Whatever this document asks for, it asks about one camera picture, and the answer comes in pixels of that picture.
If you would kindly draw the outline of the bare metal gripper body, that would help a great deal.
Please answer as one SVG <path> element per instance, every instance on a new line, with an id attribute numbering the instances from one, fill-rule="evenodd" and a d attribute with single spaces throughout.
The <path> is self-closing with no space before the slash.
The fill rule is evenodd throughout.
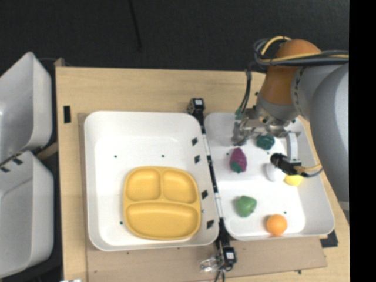
<path id="1" fill-rule="evenodd" d="M 289 126 L 294 123 L 299 113 L 281 112 L 282 117 L 274 116 L 263 108 L 246 108 L 242 110 L 242 127 L 252 126 L 253 135 L 270 133 L 274 137 L 285 137 L 291 129 Z"/>

